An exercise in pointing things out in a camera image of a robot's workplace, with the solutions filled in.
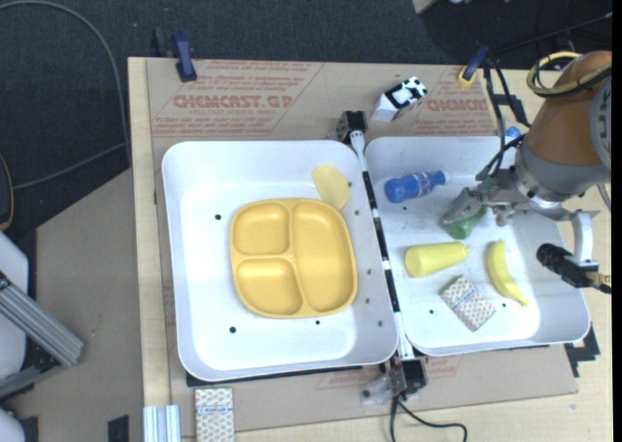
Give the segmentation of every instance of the green object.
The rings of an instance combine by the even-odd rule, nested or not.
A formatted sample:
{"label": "green object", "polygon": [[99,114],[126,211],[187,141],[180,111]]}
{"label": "green object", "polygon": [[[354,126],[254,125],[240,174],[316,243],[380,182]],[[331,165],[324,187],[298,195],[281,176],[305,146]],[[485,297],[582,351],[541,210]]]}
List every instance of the green object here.
{"label": "green object", "polygon": [[486,213],[486,206],[482,206],[474,216],[463,221],[454,222],[447,226],[447,233],[456,240],[464,240],[470,232],[479,224],[482,216]]}

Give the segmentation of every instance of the banana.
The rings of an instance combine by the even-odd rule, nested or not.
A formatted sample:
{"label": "banana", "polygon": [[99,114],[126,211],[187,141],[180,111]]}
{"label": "banana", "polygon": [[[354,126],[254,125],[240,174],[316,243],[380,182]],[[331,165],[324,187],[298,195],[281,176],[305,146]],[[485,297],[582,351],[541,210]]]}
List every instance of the banana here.
{"label": "banana", "polygon": [[517,300],[522,305],[529,304],[521,290],[516,285],[514,278],[507,269],[507,262],[505,261],[505,243],[503,240],[495,242],[488,251],[487,256],[488,273],[493,281],[493,285],[501,295],[505,295],[508,298]]}

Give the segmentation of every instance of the patterned block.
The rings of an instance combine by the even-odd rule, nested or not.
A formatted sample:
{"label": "patterned block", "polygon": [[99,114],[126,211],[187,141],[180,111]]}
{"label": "patterned block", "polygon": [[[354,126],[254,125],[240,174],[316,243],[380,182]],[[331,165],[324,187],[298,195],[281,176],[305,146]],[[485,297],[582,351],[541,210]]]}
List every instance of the patterned block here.
{"label": "patterned block", "polygon": [[233,393],[231,389],[194,391],[197,442],[233,442]]}
{"label": "patterned block", "polygon": [[495,314],[493,305],[462,275],[440,296],[471,331],[475,331]]}

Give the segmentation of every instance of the yellow plate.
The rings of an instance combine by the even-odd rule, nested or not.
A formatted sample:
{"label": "yellow plate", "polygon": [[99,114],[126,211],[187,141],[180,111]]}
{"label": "yellow plate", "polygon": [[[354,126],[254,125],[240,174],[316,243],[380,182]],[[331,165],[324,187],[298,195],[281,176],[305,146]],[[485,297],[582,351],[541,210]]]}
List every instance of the yellow plate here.
{"label": "yellow plate", "polygon": [[312,198],[247,204],[233,216],[229,250],[237,293],[270,318],[341,311],[358,286],[352,241],[341,214]]}

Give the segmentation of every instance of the blue bottle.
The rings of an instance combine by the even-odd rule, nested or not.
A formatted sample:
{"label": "blue bottle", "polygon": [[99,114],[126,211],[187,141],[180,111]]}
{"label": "blue bottle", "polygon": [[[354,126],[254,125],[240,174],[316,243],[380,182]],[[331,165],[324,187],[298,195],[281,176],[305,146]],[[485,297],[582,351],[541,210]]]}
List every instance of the blue bottle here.
{"label": "blue bottle", "polygon": [[385,194],[390,202],[397,204],[407,198],[426,195],[436,185],[445,185],[448,179],[448,175],[442,171],[413,173],[403,178],[389,180],[385,183]]}

